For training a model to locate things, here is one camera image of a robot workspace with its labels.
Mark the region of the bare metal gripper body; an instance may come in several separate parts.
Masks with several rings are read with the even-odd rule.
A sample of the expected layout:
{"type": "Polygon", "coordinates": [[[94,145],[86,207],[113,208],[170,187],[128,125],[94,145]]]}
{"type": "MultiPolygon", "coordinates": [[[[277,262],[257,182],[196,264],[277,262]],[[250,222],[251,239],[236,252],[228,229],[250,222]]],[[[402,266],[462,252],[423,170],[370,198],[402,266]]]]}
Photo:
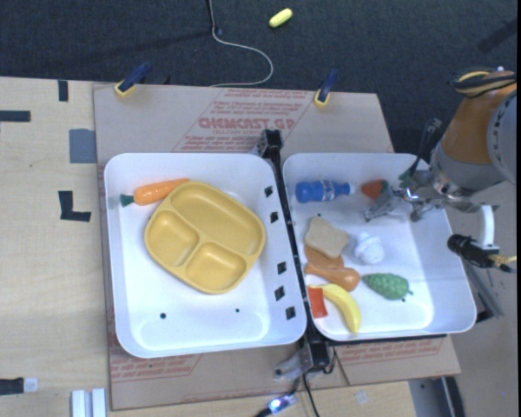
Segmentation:
{"type": "Polygon", "coordinates": [[[406,175],[399,179],[401,197],[419,210],[450,206],[465,208],[465,192],[443,175],[406,175]]]}

